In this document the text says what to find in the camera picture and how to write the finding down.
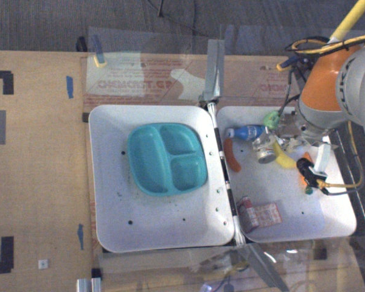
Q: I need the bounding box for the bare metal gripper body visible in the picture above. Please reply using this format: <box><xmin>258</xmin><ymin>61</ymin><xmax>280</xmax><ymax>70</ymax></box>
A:
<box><xmin>274</xmin><ymin>113</ymin><xmax>311</xmax><ymax>148</ymax></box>

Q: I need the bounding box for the small silver can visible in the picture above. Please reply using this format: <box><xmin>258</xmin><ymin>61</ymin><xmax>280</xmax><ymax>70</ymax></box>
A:
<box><xmin>254</xmin><ymin>138</ymin><xmax>277</xmax><ymax>165</ymax></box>

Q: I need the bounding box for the yellow banana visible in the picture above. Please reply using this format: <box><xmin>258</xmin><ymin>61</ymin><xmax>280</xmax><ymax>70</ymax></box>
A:
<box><xmin>273</xmin><ymin>141</ymin><xmax>298</xmax><ymax>169</ymax></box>

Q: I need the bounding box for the blue plastic bottle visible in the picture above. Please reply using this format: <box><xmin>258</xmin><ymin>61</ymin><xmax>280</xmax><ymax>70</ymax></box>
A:
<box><xmin>224</xmin><ymin>124</ymin><xmax>267</xmax><ymax>142</ymax></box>

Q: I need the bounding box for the orange sausage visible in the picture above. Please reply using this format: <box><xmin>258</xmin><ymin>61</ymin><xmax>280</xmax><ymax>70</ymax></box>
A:
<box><xmin>223</xmin><ymin>137</ymin><xmax>242</xmax><ymax>173</ymax></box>

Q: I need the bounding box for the orange carrot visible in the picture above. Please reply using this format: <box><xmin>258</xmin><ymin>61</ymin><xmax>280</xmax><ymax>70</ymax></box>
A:
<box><xmin>298</xmin><ymin>151</ymin><xmax>316</xmax><ymax>195</ymax></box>

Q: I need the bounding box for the white plastic tray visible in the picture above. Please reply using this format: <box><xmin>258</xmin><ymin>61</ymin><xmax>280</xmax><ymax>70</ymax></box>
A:
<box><xmin>215</xmin><ymin>105</ymin><xmax>358</xmax><ymax>244</ymax></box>
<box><xmin>88</xmin><ymin>104</ymin><xmax>235</xmax><ymax>254</ymax></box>

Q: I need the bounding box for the brown cardboard board red print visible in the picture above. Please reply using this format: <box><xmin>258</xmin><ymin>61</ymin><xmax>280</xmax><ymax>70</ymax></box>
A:
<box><xmin>80</xmin><ymin>53</ymin><xmax>365</xmax><ymax>292</ymax></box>

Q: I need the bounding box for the red and white carton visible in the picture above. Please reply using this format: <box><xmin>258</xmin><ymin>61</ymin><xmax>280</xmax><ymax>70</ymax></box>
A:
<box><xmin>236</xmin><ymin>196</ymin><xmax>283</xmax><ymax>234</ymax></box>

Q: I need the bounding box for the teal divided plate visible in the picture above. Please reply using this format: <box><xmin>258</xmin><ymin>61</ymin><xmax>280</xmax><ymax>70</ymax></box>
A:
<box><xmin>127</xmin><ymin>122</ymin><xmax>209</xmax><ymax>198</ymax></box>

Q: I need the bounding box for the black cylinder on white bracket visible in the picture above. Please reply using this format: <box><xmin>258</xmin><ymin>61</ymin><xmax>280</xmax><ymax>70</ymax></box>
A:
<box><xmin>296</xmin><ymin>143</ymin><xmax>332</xmax><ymax>189</ymax></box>

